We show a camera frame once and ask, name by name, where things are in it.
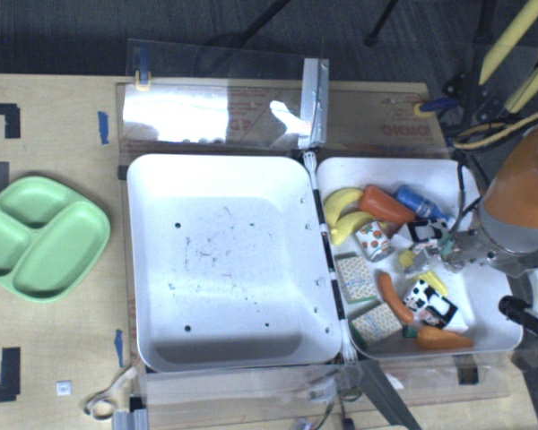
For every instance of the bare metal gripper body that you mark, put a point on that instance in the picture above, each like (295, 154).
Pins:
(473, 246)

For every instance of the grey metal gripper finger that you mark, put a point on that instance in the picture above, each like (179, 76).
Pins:
(416, 263)
(434, 252)

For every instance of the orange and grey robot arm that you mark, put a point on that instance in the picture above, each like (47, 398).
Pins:
(518, 195)

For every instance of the small yellow round piece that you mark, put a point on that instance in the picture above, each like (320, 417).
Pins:
(406, 258)

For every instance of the black and white cow carton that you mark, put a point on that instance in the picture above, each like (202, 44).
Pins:
(432, 307)
(428, 230)

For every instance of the yellow corn cob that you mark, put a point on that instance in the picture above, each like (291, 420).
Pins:
(434, 282)

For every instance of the orange sausage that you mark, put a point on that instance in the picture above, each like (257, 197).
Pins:
(393, 297)

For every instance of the white can with orange print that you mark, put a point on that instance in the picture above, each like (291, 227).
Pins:
(375, 241)

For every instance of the blue plastic bottle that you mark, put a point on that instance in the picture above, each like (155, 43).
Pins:
(414, 200)

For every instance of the white plastic tray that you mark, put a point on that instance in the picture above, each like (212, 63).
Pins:
(484, 303)
(233, 262)

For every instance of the yellow patterned flat box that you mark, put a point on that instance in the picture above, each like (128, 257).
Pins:
(356, 278)
(376, 324)

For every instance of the orange plastic bottle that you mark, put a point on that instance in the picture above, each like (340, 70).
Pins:
(385, 205)

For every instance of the yellow banana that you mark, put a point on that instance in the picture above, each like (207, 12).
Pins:
(338, 200)
(347, 227)

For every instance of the orange carrot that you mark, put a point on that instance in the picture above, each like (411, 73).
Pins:
(439, 338)

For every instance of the green divided plate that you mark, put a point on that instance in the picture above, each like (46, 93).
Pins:
(49, 240)

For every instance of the small white square block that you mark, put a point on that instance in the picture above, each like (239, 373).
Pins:
(64, 388)

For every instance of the black cylinder on white bracket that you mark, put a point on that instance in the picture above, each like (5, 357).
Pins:
(518, 312)

